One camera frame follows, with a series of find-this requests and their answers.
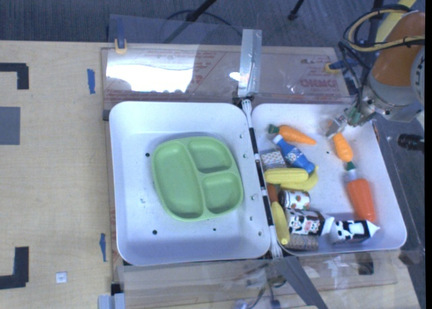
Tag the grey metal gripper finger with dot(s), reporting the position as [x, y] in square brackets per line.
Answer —
[341, 122]
[332, 129]

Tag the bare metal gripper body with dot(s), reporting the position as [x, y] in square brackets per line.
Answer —
[381, 109]

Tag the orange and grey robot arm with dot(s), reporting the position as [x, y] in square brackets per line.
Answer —
[395, 61]

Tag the orange carrot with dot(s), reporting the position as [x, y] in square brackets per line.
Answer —
[295, 134]
[342, 147]

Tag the blue bottle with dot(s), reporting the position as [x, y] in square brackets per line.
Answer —
[293, 156]

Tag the white plastic tray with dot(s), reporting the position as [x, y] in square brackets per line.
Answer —
[135, 199]
[327, 179]

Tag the white carton orange pattern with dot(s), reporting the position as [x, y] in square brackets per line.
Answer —
[271, 159]

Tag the orange bottle green cap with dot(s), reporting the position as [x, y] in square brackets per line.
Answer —
[361, 199]

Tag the white can red print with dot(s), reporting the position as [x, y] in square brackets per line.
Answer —
[297, 199]

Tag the orange sausage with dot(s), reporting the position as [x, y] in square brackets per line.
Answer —
[272, 193]

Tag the cow print milk carton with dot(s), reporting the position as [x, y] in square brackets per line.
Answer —
[305, 223]
[351, 231]

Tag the long yellow corn cob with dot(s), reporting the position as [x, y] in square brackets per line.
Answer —
[280, 221]

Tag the brown waffle biscuit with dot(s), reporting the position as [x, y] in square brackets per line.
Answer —
[303, 243]

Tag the brown cardboard board red print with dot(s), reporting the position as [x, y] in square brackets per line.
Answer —
[216, 64]

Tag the green divided plate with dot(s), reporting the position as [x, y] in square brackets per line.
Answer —
[175, 179]

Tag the black cylinder on white bracket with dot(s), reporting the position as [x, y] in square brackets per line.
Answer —
[410, 141]

